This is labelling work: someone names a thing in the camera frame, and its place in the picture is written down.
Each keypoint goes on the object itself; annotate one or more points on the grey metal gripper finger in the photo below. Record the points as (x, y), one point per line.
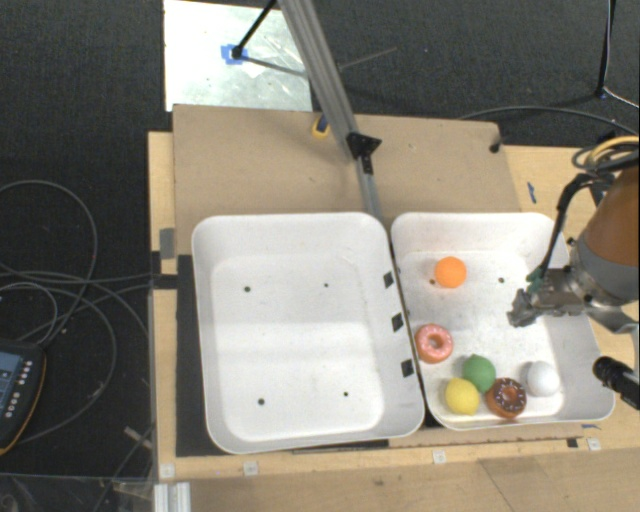
(524, 299)
(519, 318)

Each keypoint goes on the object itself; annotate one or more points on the white ball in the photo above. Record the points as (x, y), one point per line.
(542, 378)

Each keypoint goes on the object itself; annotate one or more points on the pink doughnut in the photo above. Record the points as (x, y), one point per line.
(434, 343)

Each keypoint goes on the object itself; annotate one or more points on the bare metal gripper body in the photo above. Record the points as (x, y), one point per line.
(560, 297)

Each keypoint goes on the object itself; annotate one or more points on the yellow lemon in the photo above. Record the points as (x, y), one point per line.
(462, 396)

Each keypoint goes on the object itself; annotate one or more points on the black cylinder on white bracket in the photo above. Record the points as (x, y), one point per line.
(614, 374)

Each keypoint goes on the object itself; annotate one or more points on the orange ball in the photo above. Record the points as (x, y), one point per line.
(450, 272)

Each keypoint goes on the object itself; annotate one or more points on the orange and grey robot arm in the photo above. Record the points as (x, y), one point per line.
(617, 225)

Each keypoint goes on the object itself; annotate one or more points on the green lime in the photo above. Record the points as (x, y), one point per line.
(479, 372)

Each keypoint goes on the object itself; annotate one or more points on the white plastic tray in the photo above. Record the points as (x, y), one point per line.
(485, 320)
(295, 350)

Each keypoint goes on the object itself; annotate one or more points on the brown cardboard board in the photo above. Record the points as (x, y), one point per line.
(260, 165)

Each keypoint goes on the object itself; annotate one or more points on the brown doughnut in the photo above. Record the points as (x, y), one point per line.
(506, 398)

